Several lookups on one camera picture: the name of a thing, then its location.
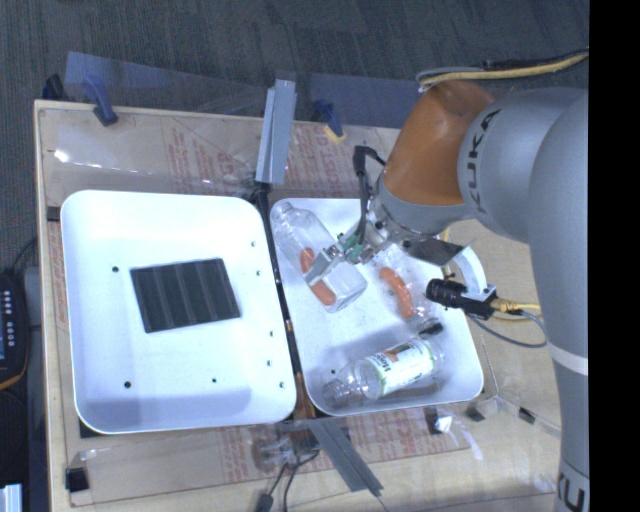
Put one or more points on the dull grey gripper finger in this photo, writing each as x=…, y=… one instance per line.
x=321, y=266

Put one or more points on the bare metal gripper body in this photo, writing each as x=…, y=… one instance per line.
x=387, y=231

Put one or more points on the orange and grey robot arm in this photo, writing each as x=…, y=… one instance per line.
x=505, y=165

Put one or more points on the orange sausage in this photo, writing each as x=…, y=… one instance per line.
x=326, y=295
x=400, y=292

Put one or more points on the clear plastic bottle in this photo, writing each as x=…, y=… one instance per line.
x=420, y=312
x=297, y=227

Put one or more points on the white plastic tray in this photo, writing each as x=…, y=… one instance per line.
x=360, y=330
x=165, y=370

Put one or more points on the clear bottle with white label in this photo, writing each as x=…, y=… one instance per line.
x=400, y=369

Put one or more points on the black ribbed rectangular pad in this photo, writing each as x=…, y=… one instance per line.
x=184, y=295

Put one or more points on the brown cardboard board, red print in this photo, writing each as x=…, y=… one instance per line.
x=190, y=150

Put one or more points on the black cylinder on white bracket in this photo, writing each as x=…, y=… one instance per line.
x=446, y=293

